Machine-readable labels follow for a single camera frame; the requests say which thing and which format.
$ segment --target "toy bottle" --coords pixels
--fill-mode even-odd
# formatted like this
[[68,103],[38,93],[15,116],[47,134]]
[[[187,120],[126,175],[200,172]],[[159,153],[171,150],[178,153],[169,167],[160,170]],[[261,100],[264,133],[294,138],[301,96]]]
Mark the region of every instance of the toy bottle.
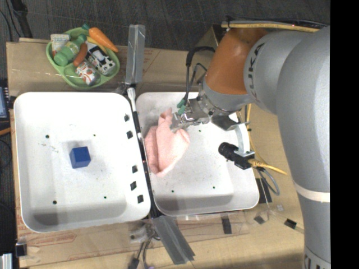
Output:
[[54,61],[59,66],[66,66],[76,57],[78,52],[80,51],[80,46],[87,40],[86,35],[80,34],[76,40],[69,41],[62,47],[60,52],[58,52],[55,57]]

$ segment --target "gray carpet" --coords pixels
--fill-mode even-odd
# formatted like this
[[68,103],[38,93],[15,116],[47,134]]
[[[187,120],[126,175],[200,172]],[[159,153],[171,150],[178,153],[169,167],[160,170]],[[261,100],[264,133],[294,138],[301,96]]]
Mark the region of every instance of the gray carpet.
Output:
[[[18,41],[22,32],[10,19],[6,1],[0,0],[0,79],[7,78],[5,42]],[[117,45],[127,45],[128,26],[146,26],[146,47],[191,49],[212,24],[230,15],[236,20],[255,18],[310,20],[330,24],[330,0],[22,0],[27,5],[34,38],[49,39],[84,22],[99,27]],[[7,143],[10,137],[1,139]],[[0,142],[1,158],[8,158]],[[13,245],[13,182],[11,165],[0,171],[0,254]]]

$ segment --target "blue block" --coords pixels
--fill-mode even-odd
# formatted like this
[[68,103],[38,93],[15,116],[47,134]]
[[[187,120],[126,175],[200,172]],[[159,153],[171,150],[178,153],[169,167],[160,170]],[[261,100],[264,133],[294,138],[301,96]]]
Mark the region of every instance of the blue block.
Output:
[[70,152],[72,168],[84,168],[89,165],[91,158],[87,146],[75,147]]

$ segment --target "pink towel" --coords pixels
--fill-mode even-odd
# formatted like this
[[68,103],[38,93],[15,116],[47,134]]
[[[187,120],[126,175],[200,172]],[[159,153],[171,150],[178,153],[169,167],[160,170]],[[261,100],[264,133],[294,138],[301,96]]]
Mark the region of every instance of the pink towel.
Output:
[[145,148],[149,168],[159,177],[165,176],[181,159],[190,144],[190,135],[184,129],[173,133],[172,108],[163,112],[158,126],[150,127],[145,137]]

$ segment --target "green basket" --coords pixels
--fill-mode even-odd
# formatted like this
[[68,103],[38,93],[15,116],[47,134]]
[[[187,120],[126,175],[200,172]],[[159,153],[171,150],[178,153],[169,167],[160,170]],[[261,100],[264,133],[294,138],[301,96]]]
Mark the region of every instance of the green basket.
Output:
[[[66,31],[65,34],[69,34],[70,39],[75,40],[75,39],[77,39],[77,37],[80,34],[85,34],[86,36],[88,36],[89,32],[80,27],[80,28],[74,28],[72,30]],[[49,59],[51,65],[56,69],[56,71],[61,75],[61,77],[71,87],[73,87],[76,90],[82,90],[82,91],[91,90],[93,88],[99,87],[99,86],[103,85],[104,83],[108,82],[109,80],[111,80],[118,73],[119,60],[118,60],[116,54],[108,48],[106,48],[106,51],[107,51],[108,57],[110,59],[112,59],[114,61],[114,63],[116,64],[116,67],[110,75],[105,76],[105,75],[99,73],[101,76],[101,79],[99,80],[99,82],[97,82],[95,85],[89,86],[78,76],[78,74],[76,73],[76,67],[73,65],[73,63],[70,63],[64,67],[59,66],[57,63],[55,63],[55,61],[53,60],[53,57],[52,57],[51,42],[48,43],[46,46],[46,56]]]

